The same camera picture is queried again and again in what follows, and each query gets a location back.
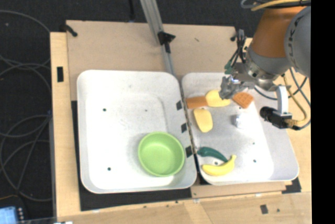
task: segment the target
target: white tray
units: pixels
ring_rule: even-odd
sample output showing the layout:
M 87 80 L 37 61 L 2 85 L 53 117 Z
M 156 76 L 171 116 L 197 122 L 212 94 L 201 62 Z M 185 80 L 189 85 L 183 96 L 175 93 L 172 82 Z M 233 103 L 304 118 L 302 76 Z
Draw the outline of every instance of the white tray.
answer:
M 220 89 L 222 76 L 222 73 L 187 74 L 182 79 L 184 98 L 204 96 L 210 90 Z M 224 176 L 210 176 L 200 169 L 202 177 L 210 184 L 289 181 L 298 175 L 298 163 L 286 130 L 272 126 L 259 115 L 263 106 L 277 108 L 277 102 L 262 97 L 255 90 L 248 92 L 254 101 L 247 109 L 240 108 L 233 101 L 226 107 L 206 107 L 213 118 L 213 129 L 207 133 L 199 130 L 193 110 L 187 109 L 196 149 L 211 147 L 228 159 L 232 154 L 237 156 L 234 170 Z M 248 119 L 243 129 L 233 124 L 240 113 Z M 202 164 L 222 163 L 199 155 L 197 159 L 200 167 Z
M 181 105 L 180 86 L 164 72 L 89 70 L 77 79 L 80 171 L 93 193 L 122 193 L 188 188 L 196 180 L 191 155 L 180 172 L 149 175 L 140 165 L 137 147 L 153 131 L 174 135 L 191 145 Z

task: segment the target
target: black strip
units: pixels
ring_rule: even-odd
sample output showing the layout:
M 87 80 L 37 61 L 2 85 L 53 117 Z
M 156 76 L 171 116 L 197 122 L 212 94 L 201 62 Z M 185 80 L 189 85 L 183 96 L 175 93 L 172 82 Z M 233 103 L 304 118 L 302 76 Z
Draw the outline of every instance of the black strip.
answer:
M 193 152 L 192 152 L 192 147 L 191 146 L 188 146 L 186 149 L 186 158 L 190 157 L 193 155 Z
M 292 185 L 287 185 L 286 190 L 282 191 L 282 194 L 287 193 L 301 193 L 302 192 L 302 186 L 300 185 L 299 178 L 296 178 L 292 180 Z
M 182 133 L 184 133 L 187 130 L 187 124 L 182 124 Z
M 177 105 L 177 110 L 180 110 L 183 108 L 181 100 L 179 100 L 176 105 Z
M 143 203 L 154 203 L 158 201 L 171 201 L 191 198 L 191 188 L 172 189 L 168 191 L 138 192 L 138 193 L 115 193 L 95 194 L 88 191 L 81 182 L 79 163 L 79 140 L 78 140 L 78 115 L 77 101 L 71 102 L 73 131 L 75 140 L 75 152 L 77 161 L 77 173 L 79 182 L 79 196 L 81 211 L 107 208 L 122 205 L 133 205 Z
M 267 209 L 266 205 L 261 205 L 261 211 L 262 211 L 262 214 L 268 214 L 269 213 L 269 210 Z
M 64 82 L 63 67 L 57 67 L 57 82 Z

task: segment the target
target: wooden table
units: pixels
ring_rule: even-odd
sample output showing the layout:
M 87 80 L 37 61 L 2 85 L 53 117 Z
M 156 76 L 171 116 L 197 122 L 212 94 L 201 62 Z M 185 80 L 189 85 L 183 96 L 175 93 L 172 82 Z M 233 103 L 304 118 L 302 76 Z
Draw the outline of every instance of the wooden table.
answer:
M 192 199 L 81 211 L 71 101 L 84 70 L 164 71 L 161 49 L 147 24 L 67 21 L 79 35 L 51 33 L 55 215 L 74 223 L 308 223 L 311 221 L 310 126 L 288 130 L 299 163 L 301 192 L 282 194 L 291 182 L 191 187 Z M 164 25 L 171 43 L 176 77 L 189 72 L 223 72 L 236 45 L 233 27 Z M 303 76 L 297 74 L 299 82 Z M 310 98 L 308 83 L 304 86 Z M 309 112 L 300 95 L 298 100 Z M 295 118 L 302 113 L 290 100 Z

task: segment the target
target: toy banana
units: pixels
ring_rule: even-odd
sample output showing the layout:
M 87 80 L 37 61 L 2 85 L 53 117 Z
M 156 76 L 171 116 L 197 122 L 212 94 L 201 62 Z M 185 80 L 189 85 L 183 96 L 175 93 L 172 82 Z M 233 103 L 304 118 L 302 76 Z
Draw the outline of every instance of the toy banana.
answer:
M 201 157 L 210 156 L 217 158 L 225 163 L 228 162 L 227 158 L 223 154 L 209 147 L 201 147 L 199 150 L 197 150 L 197 154 L 200 155 Z
M 203 164 L 203 171 L 211 176 L 222 176 L 231 172 L 235 167 L 236 155 L 232 155 L 228 162 L 221 165 Z

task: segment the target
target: yellow banana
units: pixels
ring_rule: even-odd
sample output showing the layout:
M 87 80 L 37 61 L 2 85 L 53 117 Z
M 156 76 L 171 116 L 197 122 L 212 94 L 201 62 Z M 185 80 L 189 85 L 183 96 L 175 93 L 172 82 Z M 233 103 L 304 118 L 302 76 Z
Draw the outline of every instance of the yellow banana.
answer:
M 232 155 L 228 162 L 221 165 L 203 164 L 203 171 L 211 176 L 222 176 L 231 172 L 235 167 L 236 155 Z

